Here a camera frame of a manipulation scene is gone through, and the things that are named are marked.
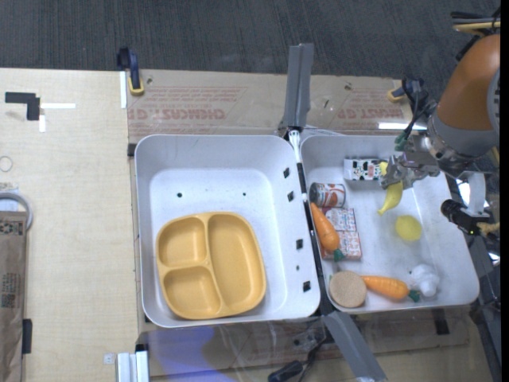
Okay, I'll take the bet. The white plastic tray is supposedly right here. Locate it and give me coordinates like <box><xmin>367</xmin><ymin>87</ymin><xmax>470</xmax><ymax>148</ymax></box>
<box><xmin>298</xmin><ymin>134</ymin><xmax>481</xmax><ymax>315</ymax></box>
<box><xmin>134</xmin><ymin>134</ymin><xmax>322</xmax><ymax>329</ymax></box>

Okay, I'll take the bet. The yellow banana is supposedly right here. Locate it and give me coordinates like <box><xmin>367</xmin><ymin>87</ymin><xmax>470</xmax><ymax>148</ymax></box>
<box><xmin>376</xmin><ymin>161</ymin><xmax>405</xmax><ymax>216</ymax></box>

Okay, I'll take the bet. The yellow divided plate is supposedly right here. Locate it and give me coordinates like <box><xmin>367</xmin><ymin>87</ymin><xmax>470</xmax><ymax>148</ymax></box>
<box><xmin>155</xmin><ymin>211</ymin><xmax>268</xmax><ymax>321</ymax></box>

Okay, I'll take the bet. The white and orange can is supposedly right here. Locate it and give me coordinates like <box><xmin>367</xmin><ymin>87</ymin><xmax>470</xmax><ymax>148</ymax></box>
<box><xmin>309</xmin><ymin>181</ymin><xmax>347</xmax><ymax>209</ymax></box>

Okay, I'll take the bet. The brown paper bag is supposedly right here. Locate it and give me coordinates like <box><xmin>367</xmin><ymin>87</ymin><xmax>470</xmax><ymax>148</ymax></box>
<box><xmin>0</xmin><ymin>210</ymin><xmax>29</xmax><ymax>382</ymax></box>

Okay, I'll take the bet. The yellow lemon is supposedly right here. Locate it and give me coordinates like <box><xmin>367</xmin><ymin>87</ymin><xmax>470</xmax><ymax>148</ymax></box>
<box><xmin>394</xmin><ymin>214</ymin><xmax>423</xmax><ymax>243</ymax></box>

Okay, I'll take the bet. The black cylinder on white bracket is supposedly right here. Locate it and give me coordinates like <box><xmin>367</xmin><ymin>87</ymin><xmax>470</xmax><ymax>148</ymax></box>
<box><xmin>440</xmin><ymin>170</ymin><xmax>492</xmax><ymax>237</ymax></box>

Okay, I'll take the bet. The orange carrot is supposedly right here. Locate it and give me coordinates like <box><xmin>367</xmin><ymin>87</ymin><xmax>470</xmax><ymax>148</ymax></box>
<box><xmin>309</xmin><ymin>201</ymin><xmax>347</xmax><ymax>263</ymax></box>
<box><xmin>360</xmin><ymin>275</ymin><xmax>422</xmax><ymax>303</ymax></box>

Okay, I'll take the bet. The brown cardboard board red print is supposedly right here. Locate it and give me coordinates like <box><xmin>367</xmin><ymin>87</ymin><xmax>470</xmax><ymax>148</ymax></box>
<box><xmin>126</xmin><ymin>68</ymin><xmax>483</xmax><ymax>378</ymax></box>

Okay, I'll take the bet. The thin black and white rod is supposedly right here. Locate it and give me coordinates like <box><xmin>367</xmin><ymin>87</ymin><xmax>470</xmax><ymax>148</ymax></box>
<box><xmin>289</xmin><ymin>129</ymin><xmax>333</xmax><ymax>316</ymax></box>

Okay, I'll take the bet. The round tan biscuit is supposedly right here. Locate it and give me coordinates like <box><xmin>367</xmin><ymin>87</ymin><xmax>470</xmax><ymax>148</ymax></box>
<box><xmin>328</xmin><ymin>270</ymin><xmax>368</xmax><ymax>309</ymax></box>

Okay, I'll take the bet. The white garlic bulb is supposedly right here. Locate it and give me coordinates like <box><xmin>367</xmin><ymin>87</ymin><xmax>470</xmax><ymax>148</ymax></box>
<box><xmin>409</xmin><ymin>263</ymin><xmax>441</xmax><ymax>298</ymax></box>

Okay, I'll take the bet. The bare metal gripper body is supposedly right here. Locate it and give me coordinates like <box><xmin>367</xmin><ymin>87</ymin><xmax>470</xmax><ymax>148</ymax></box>
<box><xmin>398</xmin><ymin>132</ymin><xmax>479</xmax><ymax>180</ymax></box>

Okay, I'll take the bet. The white cow print carton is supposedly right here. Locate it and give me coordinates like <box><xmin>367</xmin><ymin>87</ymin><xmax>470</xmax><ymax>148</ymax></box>
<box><xmin>343</xmin><ymin>157</ymin><xmax>385</xmax><ymax>182</ymax></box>

